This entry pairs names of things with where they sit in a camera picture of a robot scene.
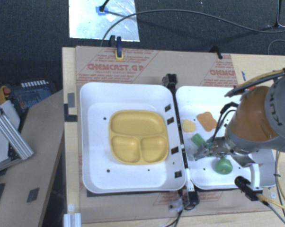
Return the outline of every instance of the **blue mark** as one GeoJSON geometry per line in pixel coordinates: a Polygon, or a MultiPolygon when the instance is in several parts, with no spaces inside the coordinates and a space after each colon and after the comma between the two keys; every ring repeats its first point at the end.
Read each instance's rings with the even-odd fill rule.
{"type": "Polygon", "coordinates": [[[242,73],[243,80],[246,81],[245,73],[243,71],[241,71],[241,73],[242,73]]]}
{"type": "Polygon", "coordinates": [[[101,15],[101,16],[102,16],[102,15],[106,15],[106,14],[107,14],[106,12],[100,12],[100,11],[99,11],[99,8],[100,8],[100,6],[95,7],[95,10],[96,10],[96,12],[97,12],[98,15],[101,15]]]}

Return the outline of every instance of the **silver metal sheet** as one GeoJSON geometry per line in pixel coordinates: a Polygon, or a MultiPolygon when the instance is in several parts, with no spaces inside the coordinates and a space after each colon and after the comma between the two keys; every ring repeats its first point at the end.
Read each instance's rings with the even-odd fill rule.
{"type": "MultiPolygon", "coordinates": [[[[120,16],[97,13],[96,7],[106,0],[69,0],[70,38],[102,39],[106,31],[120,16]]],[[[135,13],[134,0],[110,0],[105,10],[123,16],[135,13]]],[[[122,21],[115,26],[106,39],[111,35],[121,36],[123,41],[139,41],[136,16],[122,21]]]]}

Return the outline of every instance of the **yellow plate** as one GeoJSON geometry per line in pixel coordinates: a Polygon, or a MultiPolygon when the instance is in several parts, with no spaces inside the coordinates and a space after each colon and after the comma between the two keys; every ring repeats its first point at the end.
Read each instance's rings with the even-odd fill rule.
{"type": "Polygon", "coordinates": [[[163,118],[152,111],[122,110],[109,121],[113,156],[132,165],[156,164],[166,159],[169,142],[163,118]]]}

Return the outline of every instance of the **white tray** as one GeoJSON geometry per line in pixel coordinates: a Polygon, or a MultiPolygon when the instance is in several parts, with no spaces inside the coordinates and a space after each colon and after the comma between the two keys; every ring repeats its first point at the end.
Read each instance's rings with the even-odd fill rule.
{"type": "Polygon", "coordinates": [[[172,191],[183,187],[186,175],[173,97],[167,88],[92,82],[80,90],[80,109],[83,181],[88,190],[95,193],[172,191]],[[127,165],[114,158],[108,124],[111,115],[119,110],[149,110],[164,119],[169,139],[169,154],[164,161],[151,165],[127,165]],[[167,119],[172,117],[174,122],[167,124],[167,119]],[[172,154],[171,149],[175,147],[179,151],[172,154]]]}
{"type": "MultiPolygon", "coordinates": [[[[194,132],[184,132],[184,144],[187,153],[190,177],[194,185],[205,190],[212,189],[232,189],[237,188],[234,179],[241,175],[251,180],[251,171],[249,167],[241,167],[231,156],[227,156],[232,163],[233,170],[227,175],[222,175],[214,171],[214,166],[218,160],[216,157],[205,157],[195,161],[193,154],[197,151],[197,146],[191,141],[191,138],[199,133],[204,140],[209,139],[214,134],[214,130],[206,132],[196,116],[204,112],[210,112],[217,121],[222,107],[229,103],[239,103],[240,96],[232,98],[224,97],[231,90],[226,87],[181,87],[177,90],[176,98],[178,102],[179,116],[181,123],[185,120],[191,120],[196,124],[194,132]]],[[[234,112],[228,114],[225,123],[228,123],[234,112]]],[[[224,136],[225,127],[222,127],[216,136],[224,136]]]]}

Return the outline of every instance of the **black floor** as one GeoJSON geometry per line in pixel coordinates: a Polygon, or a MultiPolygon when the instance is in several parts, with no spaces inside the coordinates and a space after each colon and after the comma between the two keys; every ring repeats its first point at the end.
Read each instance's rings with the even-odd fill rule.
{"type": "MultiPolygon", "coordinates": [[[[193,10],[257,30],[273,26],[277,12],[277,0],[135,0],[135,6],[136,11],[193,10]]],[[[267,54],[272,41],[285,40],[285,33],[256,33],[188,13],[151,13],[137,20],[141,41],[124,43],[124,47],[208,52],[216,45],[222,53],[267,54]]],[[[285,25],[285,0],[280,23],[285,25]]],[[[100,44],[99,40],[70,39],[68,30],[68,0],[0,0],[0,83],[49,78],[62,89],[62,47],[100,44]]],[[[272,44],[270,53],[285,55],[285,43],[272,44]]],[[[62,185],[60,164],[44,226],[60,225],[62,185]]]]}

